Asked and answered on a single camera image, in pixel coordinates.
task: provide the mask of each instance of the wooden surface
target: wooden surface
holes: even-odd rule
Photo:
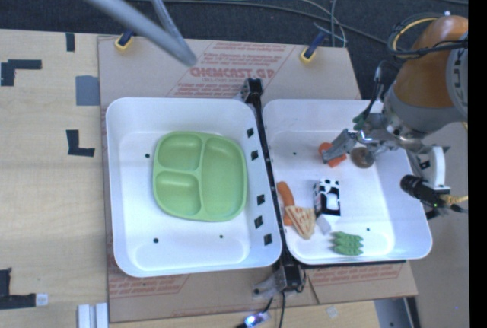
[[[98,76],[97,36],[0,31],[0,61],[41,59],[0,87],[0,269],[12,268],[10,293],[47,293],[45,307],[0,310],[0,327],[76,326],[79,304],[107,302],[100,108],[77,106],[75,78]],[[67,129],[79,130],[92,158],[68,155]],[[280,310],[263,324],[277,326]],[[236,326],[248,314],[118,323],[110,326]],[[374,302],[290,307],[284,327],[379,327]]]

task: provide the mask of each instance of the cardboard sheet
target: cardboard sheet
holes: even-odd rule
[[[106,205],[110,322],[260,310],[268,300],[254,298],[252,286],[272,268],[232,270],[137,279],[122,272],[111,244],[110,188],[104,116],[121,97],[238,97],[246,78],[261,78],[263,104],[273,99],[360,99],[346,49],[320,47],[315,59],[299,60],[306,46],[188,40],[198,56],[182,66],[152,43],[136,37],[125,52],[116,37],[98,42]],[[286,300],[289,307],[415,295],[408,263],[327,267],[307,271],[307,285]],[[273,301],[275,307],[281,300]]]

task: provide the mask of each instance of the green plate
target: green plate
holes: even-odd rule
[[[247,200],[247,166],[241,147],[201,132],[172,132],[159,140],[152,174],[154,197],[168,214],[228,221]]]

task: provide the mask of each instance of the white tray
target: white tray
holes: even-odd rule
[[[106,121],[113,249],[121,270],[136,277],[187,274],[270,266],[279,258],[275,206],[255,116],[246,104],[121,98],[108,107]],[[249,184],[246,207],[236,218],[186,220],[166,214],[155,202],[156,144],[169,132],[185,130],[223,135],[241,146]]]
[[[275,182],[284,180],[296,205],[312,208],[313,184],[324,177],[338,180],[341,215],[326,216],[331,232],[364,239],[362,255],[344,256],[332,250],[332,235],[317,226],[310,240],[286,226],[288,249],[302,263],[413,260],[431,249],[425,210],[399,185],[404,175],[412,174],[404,150],[379,155],[368,169],[356,167],[349,159],[331,168],[321,159],[320,144],[331,142],[344,128],[352,129],[352,118],[367,105],[363,100],[273,100],[263,110]],[[380,109],[376,103],[374,111]]]

